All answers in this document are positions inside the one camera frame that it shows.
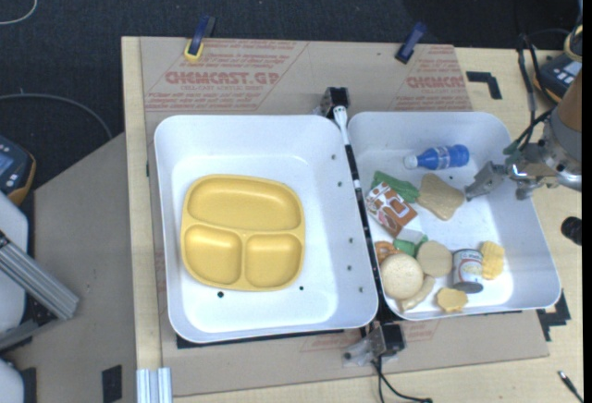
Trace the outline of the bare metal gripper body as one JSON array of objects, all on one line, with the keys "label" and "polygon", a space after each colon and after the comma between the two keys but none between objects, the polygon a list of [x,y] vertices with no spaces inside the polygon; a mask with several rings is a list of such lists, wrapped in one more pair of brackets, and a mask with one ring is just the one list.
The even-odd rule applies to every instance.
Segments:
[{"label": "bare metal gripper body", "polygon": [[509,154],[506,166],[510,177],[524,188],[582,188],[582,152],[581,146],[575,144],[564,146],[557,140],[531,142]]}]

